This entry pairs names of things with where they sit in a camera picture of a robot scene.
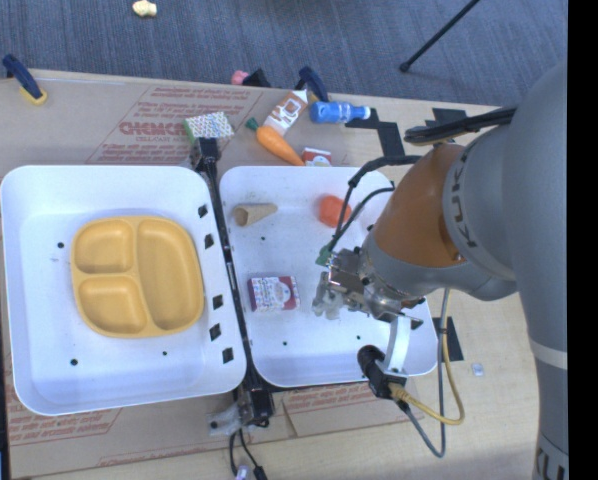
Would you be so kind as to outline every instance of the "yellow divided plate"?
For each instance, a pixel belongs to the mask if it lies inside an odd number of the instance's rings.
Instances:
[[[203,312],[194,243],[176,222],[154,216],[98,219],[77,231],[71,250],[79,313],[106,336],[182,331]]]

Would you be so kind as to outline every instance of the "toy carrot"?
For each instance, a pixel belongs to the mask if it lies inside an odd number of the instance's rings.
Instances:
[[[254,129],[257,141],[273,155],[292,165],[306,165],[292,146],[271,126],[258,126],[253,119],[246,123],[248,128]]]

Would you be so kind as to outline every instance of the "yellow cable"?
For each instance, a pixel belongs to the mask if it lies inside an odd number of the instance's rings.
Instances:
[[[446,329],[446,320],[444,320],[443,322],[443,328]],[[421,409],[427,415],[447,425],[459,425],[463,423],[463,420],[465,418],[465,412],[463,409],[463,403],[461,402],[461,397],[459,396],[459,392],[457,391],[457,387],[455,386],[454,378],[452,377],[452,371],[450,369],[450,356],[448,354],[448,338],[446,332],[444,332],[442,335],[441,344],[443,349],[443,359],[446,363],[446,372],[448,373],[448,382],[450,383],[452,394],[454,395],[455,400],[457,402],[457,408],[459,409],[459,418],[453,420],[450,418],[446,418],[445,416],[442,416],[438,412],[435,412],[433,409],[414,398],[403,388],[403,386],[399,384],[391,382],[388,384],[388,387],[390,388],[390,393],[395,400],[401,400],[404,403],[412,404],[415,407]]]

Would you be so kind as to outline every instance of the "small bottle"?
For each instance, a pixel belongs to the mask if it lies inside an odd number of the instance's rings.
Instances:
[[[265,126],[272,126],[282,137],[308,106],[308,91],[290,91],[264,121]]]
[[[342,101],[315,101],[310,107],[313,123],[348,123],[353,119],[368,119],[370,107],[355,107]]]

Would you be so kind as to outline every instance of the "black stand leg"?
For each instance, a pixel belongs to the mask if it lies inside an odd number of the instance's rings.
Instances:
[[[472,9],[480,0],[471,0],[468,5],[466,5],[459,13],[452,18],[439,32],[437,32],[432,39],[430,39],[426,44],[424,44],[417,53],[415,53],[412,57],[410,57],[406,62],[399,66],[399,70],[402,73],[405,73],[410,69],[410,66],[419,58],[421,57],[433,44],[435,44],[441,36],[443,36],[448,30],[452,28],[452,26],[457,23],[465,14],[468,13],[470,9]]]

